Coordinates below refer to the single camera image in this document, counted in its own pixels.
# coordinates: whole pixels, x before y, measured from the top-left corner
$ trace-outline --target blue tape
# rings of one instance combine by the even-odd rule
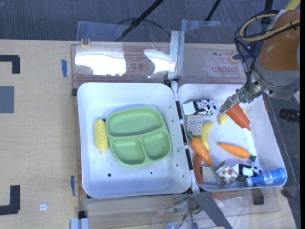
[[[73,196],[75,196],[75,181],[74,181],[74,176],[71,176],[70,184],[71,184]]]
[[[68,68],[67,68],[67,61],[65,61],[64,59],[61,60],[61,69],[62,69],[62,74],[63,77],[67,77],[67,72],[68,72]]]

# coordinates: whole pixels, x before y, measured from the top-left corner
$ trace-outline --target orange bottle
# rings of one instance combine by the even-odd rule
[[[247,128],[251,131],[249,126],[250,121],[238,104],[235,104],[233,108],[226,112],[226,114],[241,128]]]

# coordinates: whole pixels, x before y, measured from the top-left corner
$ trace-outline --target white tray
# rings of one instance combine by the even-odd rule
[[[224,84],[185,84],[178,89],[178,98],[181,105],[184,124],[186,117],[184,115],[182,104],[193,99],[214,99],[217,106],[217,111],[210,117],[204,118],[204,123],[212,121],[213,127],[208,135],[210,158],[213,163],[213,168],[216,168],[222,161],[233,167],[241,163],[251,166],[257,166],[262,171],[275,170],[284,168],[285,165],[276,142],[276,138],[268,117],[268,113],[262,96],[254,99],[250,104],[240,104],[240,107],[245,110],[245,114],[250,120],[251,131],[241,129],[232,119],[227,118],[224,124],[218,123],[218,115],[220,106],[225,102],[228,96],[235,93],[241,85],[224,85]],[[249,159],[241,159],[231,155],[218,146],[217,142],[234,143],[249,150],[250,154],[257,156],[256,161],[252,162]],[[190,153],[194,156],[194,151],[189,147]],[[199,186],[207,191],[225,191],[225,190],[242,190],[253,189],[258,187],[280,187],[286,183],[277,183],[271,186],[254,186],[248,187],[245,182],[235,181],[230,185],[218,186],[209,184],[199,184]]]
[[[178,90],[180,104],[192,99],[214,99],[217,108],[240,85],[185,84]],[[82,183],[85,192],[93,198],[114,198],[138,195],[177,194],[191,185],[190,172],[183,146],[178,112],[172,90],[158,83],[85,83],[77,91],[80,122]],[[169,130],[172,152],[164,160],[139,167],[126,167],[116,161],[108,148],[100,153],[94,141],[94,123],[111,113],[134,106],[150,106],[159,111]],[[223,160],[231,166],[237,163],[259,166],[263,171],[284,168],[273,129],[262,97],[250,104],[240,104],[250,120],[251,131],[241,129],[230,118],[218,124],[219,112],[207,117],[214,125],[209,133],[211,159],[216,167]],[[232,142],[257,155],[254,163],[230,155],[217,142]],[[275,184],[268,187],[279,187]],[[252,189],[241,181],[231,185],[199,184],[207,191]]]
[[[77,91],[81,137],[82,184],[93,198],[176,194],[191,184],[178,112],[172,90],[152,83],[85,83]],[[100,153],[94,141],[94,123],[111,113],[135,106],[150,106],[163,117],[172,151],[156,163],[127,167],[111,149]]]

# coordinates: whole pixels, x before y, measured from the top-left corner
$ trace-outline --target toy ketchup bottle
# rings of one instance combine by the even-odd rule
[[[233,108],[226,112],[226,114],[241,128],[247,128],[249,131],[251,131],[249,126],[250,121],[238,104],[235,104]]]
[[[261,185],[272,185],[277,182],[284,182],[287,179],[287,174],[283,168],[278,168],[276,170],[265,171],[260,173],[256,177],[250,177],[246,179],[248,186],[253,186],[255,184]]]

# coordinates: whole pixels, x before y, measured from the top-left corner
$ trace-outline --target yellow corn cob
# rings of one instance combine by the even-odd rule
[[[99,151],[105,152],[108,148],[108,138],[106,134],[105,122],[97,120],[94,124],[95,144]]]

